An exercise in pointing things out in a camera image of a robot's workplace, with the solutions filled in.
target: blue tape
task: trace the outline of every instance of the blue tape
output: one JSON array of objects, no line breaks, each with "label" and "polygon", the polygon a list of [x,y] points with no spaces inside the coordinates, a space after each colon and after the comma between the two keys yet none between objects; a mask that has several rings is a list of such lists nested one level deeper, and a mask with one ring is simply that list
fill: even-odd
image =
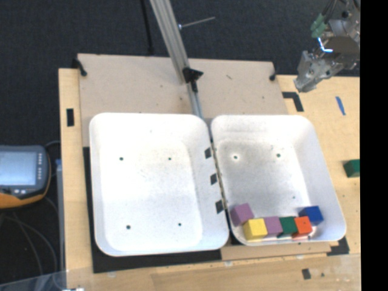
[{"label": "blue tape", "polygon": [[342,104],[342,100],[340,97],[336,96],[335,99],[337,100],[339,109],[341,110],[343,115],[346,115],[344,105]]}]

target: black floor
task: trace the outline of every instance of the black floor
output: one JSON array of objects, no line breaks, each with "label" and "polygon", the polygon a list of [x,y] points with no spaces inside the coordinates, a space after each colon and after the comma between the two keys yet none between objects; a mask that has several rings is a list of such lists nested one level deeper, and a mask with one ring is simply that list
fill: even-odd
[{"label": "black floor", "polygon": [[[183,29],[190,58],[272,61],[278,73],[296,74],[301,52],[315,45],[310,24],[327,0],[171,2],[181,24],[216,17]],[[145,3],[155,55],[167,56],[149,1]],[[58,69],[71,67],[77,53],[146,55],[145,32],[139,0],[0,0],[0,144],[59,140]],[[360,67],[340,75],[359,76]],[[53,161],[60,158],[59,148],[50,154]],[[38,258],[19,225],[0,219],[0,284],[39,275],[39,260],[43,273],[58,269],[55,180],[47,197],[16,211],[52,247],[30,231]],[[6,216],[15,217],[13,212]]]}]

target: yellow cube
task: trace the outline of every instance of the yellow cube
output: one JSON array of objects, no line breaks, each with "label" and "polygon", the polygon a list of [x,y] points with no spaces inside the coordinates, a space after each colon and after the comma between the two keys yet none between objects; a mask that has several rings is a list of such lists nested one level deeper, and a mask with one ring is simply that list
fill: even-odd
[{"label": "yellow cube", "polygon": [[249,219],[243,225],[245,238],[248,241],[257,240],[268,234],[266,224],[263,218]]}]

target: screen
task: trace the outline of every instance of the screen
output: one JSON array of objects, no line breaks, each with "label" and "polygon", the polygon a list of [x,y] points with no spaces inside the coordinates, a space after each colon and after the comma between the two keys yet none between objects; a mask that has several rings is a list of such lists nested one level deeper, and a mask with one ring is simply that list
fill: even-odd
[{"label": "screen", "polygon": [[34,186],[36,152],[0,152],[0,186]]}]

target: wooden table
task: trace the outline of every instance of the wooden table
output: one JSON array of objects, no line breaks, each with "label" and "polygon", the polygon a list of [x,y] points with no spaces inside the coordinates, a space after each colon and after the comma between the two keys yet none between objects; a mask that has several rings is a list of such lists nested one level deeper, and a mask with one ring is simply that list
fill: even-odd
[{"label": "wooden table", "polygon": [[[201,85],[199,89],[202,92],[200,98],[206,118],[225,112],[223,105],[211,106],[211,102],[217,105],[217,102],[220,104],[222,100],[234,98],[233,113],[288,112],[305,116],[313,123],[346,219],[349,254],[327,256],[326,253],[335,249],[338,242],[256,250],[227,244],[221,250],[222,261],[94,274],[82,157],[82,147],[87,143],[87,138],[82,128],[85,128],[93,113],[98,113],[101,109],[96,107],[88,115],[85,114],[87,109],[90,109],[90,106],[85,105],[93,104],[93,98],[82,99],[82,96],[88,96],[83,90],[87,90],[87,84],[92,79],[93,84],[97,86],[99,79],[108,79],[109,85],[117,89],[122,85],[119,82],[128,75],[131,75],[132,80],[135,77],[146,82],[156,81],[158,85],[179,84],[175,83],[176,75],[172,67],[169,70],[169,58],[79,55],[79,59],[88,72],[88,79],[82,78],[78,70],[59,69],[65,261],[69,288],[81,286],[86,290],[210,288],[252,290],[259,287],[260,290],[361,289],[360,178],[348,178],[343,169],[343,162],[360,158],[359,78],[335,77],[320,83],[317,90],[299,95],[304,111],[297,112],[292,99],[282,99],[282,102],[279,102],[281,92],[296,92],[292,82],[295,76],[277,76],[276,81],[268,83],[268,77],[273,71],[273,66],[269,62],[190,60],[194,69],[201,71],[206,69],[205,75],[210,75],[207,78],[204,75],[199,82]],[[107,64],[105,59],[115,63]],[[101,69],[99,62],[107,65],[107,69],[100,70],[101,74],[96,72],[97,69]],[[144,76],[143,69],[148,68],[148,64],[155,64],[154,71],[147,72]],[[125,72],[118,72],[123,68],[128,70],[128,75],[125,75]],[[267,104],[257,102],[258,96],[256,99],[252,98],[255,97],[253,94],[258,94],[256,91],[258,88],[254,86],[256,84],[259,85],[260,98],[266,100]],[[217,94],[219,91],[215,90],[217,85],[226,85],[228,90]],[[185,100],[184,91],[181,88],[178,90],[182,98],[180,100]],[[341,98],[346,115],[341,113],[336,96]],[[104,103],[104,94],[99,98],[102,98],[98,101],[101,105]],[[189,111],[187,107],[189,103],[181,108],[180,113]],[[73,124],[68,124],[69,109],[74,113]]]}]

